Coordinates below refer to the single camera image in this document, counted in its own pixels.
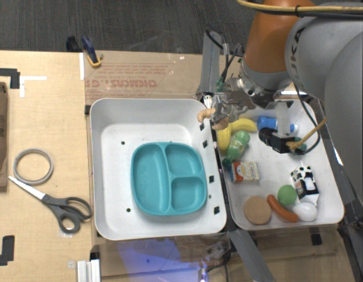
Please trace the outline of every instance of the wooden table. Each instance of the wooden table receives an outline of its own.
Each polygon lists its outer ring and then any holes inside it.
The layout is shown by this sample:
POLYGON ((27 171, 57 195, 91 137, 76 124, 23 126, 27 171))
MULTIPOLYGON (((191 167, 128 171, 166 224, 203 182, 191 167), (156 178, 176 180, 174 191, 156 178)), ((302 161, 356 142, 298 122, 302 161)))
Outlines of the wooden table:
MULTIPOLYGON (((121 60, 140 60, 137 62, 146 58, 146 54, 140 52, 105 54, 106 60, 110 55, 121 60)), ((168 64, 176 63, 180 57, 162 56, 168 64)), ((19 152, 39 147, 51 154, 55 168, 52 177, 36 188, 55 197, 78 196, 89 200, 92 189, 80 54, 0 51, 0 68, 16 68, 21 76, 46 76, 46 80, 27 80, 24 98, 19 97, 18 89, 9 89, 8 174, 13 175, 13 160, 19 152)), ((178 68, 174 66, 168 71, 179 76, 176 78, 178 83, 194 77, 192 82, 198 84, 201 56, 186 57, 184 65, 178 68)), ((0 81, 5 81, 9 88, 9 78, 0 76, 0 81)), ((183 91, 179 97, 191 94, 190 89, 183 91)), ((19 163, 19 172, 30 179, 43 176, 47 170, 47 162, 38 155, 29 155, 19 163)), ((76 281, 74 263, 88 261, 93 244, 104 242, 93 235, 92 223, 92 220, 84 222, 78 233, 67 236, 60 231, 48 208, 8 181, 7 189, 0 192, 0 254, 3 236, 15 236, 15 251, 14 260, 7 266, 0 266, 0 282, 76 281)), ((311 250, 298 262, 295 252, 287 249, 271 248, 262 253, 276 280, 295 281, 294 278, 302 274, 308 281, 354 281, 343 242, 338 233, 332 235, 333 256, 316 257, 316 250, 311 250), (282 255, 282 258, 277 260, 276 255, 282 255)), ((266 248, 267 244, 260 244, 259 248, 261 245, 266 248)), ((229 267, 230 278, 235 281, 244 281, 244 277, 249 279, 241 261, 233 260, 236 262, 229 267)), ((212 271, 210 276, 213 281, 225 280, 222 268, 212 271)), ((148 281, 144 275, 105 280, 148 281)))

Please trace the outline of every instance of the white plastic tray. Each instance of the white plastic tray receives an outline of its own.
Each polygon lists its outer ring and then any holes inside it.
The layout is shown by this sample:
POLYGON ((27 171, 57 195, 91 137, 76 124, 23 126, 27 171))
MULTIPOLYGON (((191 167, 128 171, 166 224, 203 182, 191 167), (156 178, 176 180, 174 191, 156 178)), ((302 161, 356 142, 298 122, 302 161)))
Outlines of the white plastic tray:
POLYGON ((109 240, 210 234, 226 224, 209 122, 200 130, 197 114, 205 107, 193 99, 100 99, 90 110, 95 225, 109 240), (207 201, 198 211, 153 216, 136 205, 130 161, 140 145, 179 142, 200 154, 207 178, 207 201))
MULTIPOLYGON (((310 105, 307 109, 315 119, 314 112, 310 105)), ((288 110, 290 123, 297 124, 299 131, 297 136, 303 138, 310 132, 314 125, 308 118, 299 100, 295 100, 288 110)), ((275 110, 263 110, 256 108, 249 110, 241 117, 257 121, 259 116, 276 117, 275 110)), ((322 139, 318 146, 304 156, 296 156, 290 153, 279 154, 270 146, 266 146, 259 138, 258 133, 250 133, 251 140, 241 156, 241 161, 255 161, 260 173, 258 183, 234 184, 230 181, 230 175, 225 170, 228 199, 230 202, 231 215, 235 223, 244 230, 268 230, 284 227, 314 226, 323 224, 338 223, 344 215, 344 206, 341 200, 337 184, 325 151, 322 139), (277 197, 278 189, 284 184, 293 184, 290 173, 296 168, 311 166, 314 179, 316 181, 320 196, 317 201, 317 218, 311 222, 298 221, 291 223, 286 221, 274 212, 267 224, 255 225, 250 223, 244 215, 244 204, 251 196, 261 196, 264 199, 269 194, 277 197)), ((306 142, 307 146, 312 146, 317 139, 317 134, 313 134, 306 142)))

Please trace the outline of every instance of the white egg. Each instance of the white egg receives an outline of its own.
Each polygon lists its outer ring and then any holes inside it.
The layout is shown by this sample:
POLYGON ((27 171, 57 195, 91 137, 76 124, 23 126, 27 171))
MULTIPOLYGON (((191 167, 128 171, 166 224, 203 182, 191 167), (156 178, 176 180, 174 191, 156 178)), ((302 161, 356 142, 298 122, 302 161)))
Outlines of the white egg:
POLYGON ((317 208, 311 203, 299 203, 293 207, 293 212, 302 221, 313 221, 317 217, 317 208))

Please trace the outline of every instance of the green ball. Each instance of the green ball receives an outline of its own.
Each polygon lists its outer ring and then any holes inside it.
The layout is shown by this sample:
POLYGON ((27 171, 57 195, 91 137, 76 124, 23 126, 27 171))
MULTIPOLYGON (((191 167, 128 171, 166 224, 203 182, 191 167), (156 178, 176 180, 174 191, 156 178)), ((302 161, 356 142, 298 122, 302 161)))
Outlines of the green ball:
POLYGON ((286 206, 288 204, 295 203, 297 196, 297 191, 294 187, 292 187, 292 185, 283 185, 278 190, 277 199, 280 204, 286 206))

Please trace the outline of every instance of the teal plate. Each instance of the teal plate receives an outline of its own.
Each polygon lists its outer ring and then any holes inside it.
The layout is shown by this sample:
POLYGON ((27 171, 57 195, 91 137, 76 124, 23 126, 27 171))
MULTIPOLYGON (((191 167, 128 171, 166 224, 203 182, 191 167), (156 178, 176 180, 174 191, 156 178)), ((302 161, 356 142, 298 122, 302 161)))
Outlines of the teal plate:
POLYGON ((206 176, 198 152, 174 142, 139 146, 131 161, 136 204, 151 215, 182 215, 198 211, 207 197, 206 176))

